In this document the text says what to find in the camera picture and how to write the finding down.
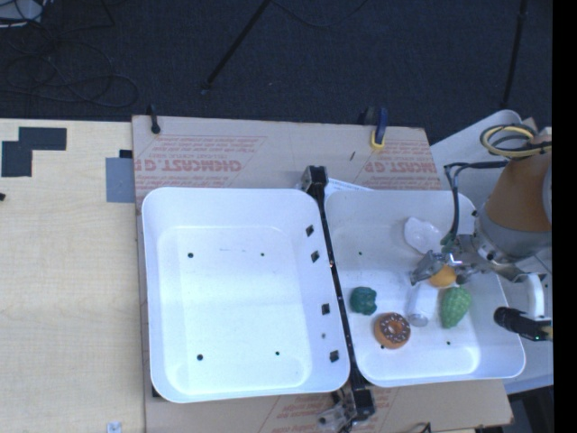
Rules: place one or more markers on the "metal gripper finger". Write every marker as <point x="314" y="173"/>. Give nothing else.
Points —
<point x="426" y="266"/>
<point x="461" y="278"/>

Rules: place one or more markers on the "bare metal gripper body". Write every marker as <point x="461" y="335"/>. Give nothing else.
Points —
<point x="478" y="253"/>

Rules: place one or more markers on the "orange toy fruit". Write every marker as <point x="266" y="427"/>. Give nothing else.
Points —
<point x="442" y="278"/>

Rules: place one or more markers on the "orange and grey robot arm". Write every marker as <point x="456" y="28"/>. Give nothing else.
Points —
<point x="518" y="196"/>

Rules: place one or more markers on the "green toy grapes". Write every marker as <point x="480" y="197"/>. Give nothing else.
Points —
<point x="454" y="307"/>

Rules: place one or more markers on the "green toy broccoli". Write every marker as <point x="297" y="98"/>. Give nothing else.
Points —
<point x="363" y="300"/>

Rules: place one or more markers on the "brown sprinkled toy doughnut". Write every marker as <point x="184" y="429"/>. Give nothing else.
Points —
<point x="392" y="330"/>

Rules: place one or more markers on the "thin black rod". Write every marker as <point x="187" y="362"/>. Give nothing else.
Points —
<point x="336" y="278"/>

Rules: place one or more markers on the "white plastic tray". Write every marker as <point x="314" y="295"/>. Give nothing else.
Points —
<point x="405" y="363"/>
<point x="234" y="296"/>

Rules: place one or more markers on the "white paper sheet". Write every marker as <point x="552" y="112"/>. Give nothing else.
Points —
<point x="347" y="185"/>

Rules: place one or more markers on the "brown cardboard board red print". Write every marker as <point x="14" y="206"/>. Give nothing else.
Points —
<point x="203" y="165"/>

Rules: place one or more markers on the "black cylinder on white bracket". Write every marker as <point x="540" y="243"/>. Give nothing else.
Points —
<point x="518" y="320"/>

